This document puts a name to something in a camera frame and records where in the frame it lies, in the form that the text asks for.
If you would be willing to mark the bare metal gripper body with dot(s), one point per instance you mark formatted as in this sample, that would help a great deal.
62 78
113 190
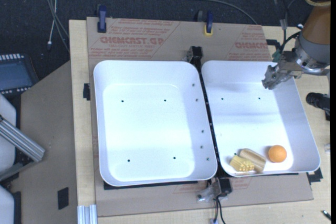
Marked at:
288 64

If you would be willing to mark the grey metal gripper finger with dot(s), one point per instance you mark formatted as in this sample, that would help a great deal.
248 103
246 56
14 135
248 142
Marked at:
270 76
277 81

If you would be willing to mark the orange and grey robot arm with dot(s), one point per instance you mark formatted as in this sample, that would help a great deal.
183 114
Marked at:
316 23

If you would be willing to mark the white plastic tray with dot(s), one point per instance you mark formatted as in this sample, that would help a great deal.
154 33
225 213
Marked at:
249 123
149 123

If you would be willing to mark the orange ball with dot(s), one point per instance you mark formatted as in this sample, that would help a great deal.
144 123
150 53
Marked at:
277 153

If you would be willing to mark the thin black rod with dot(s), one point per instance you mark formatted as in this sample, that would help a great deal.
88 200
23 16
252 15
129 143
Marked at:
211 123

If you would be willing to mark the yellow corn piece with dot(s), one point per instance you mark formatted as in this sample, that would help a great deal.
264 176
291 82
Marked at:
241 164

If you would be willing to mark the brown cardboard board red print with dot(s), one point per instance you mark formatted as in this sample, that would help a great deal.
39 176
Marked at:
147 39

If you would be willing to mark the black cylinder on white bracket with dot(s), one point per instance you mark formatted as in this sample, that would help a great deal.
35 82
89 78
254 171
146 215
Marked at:
315 99

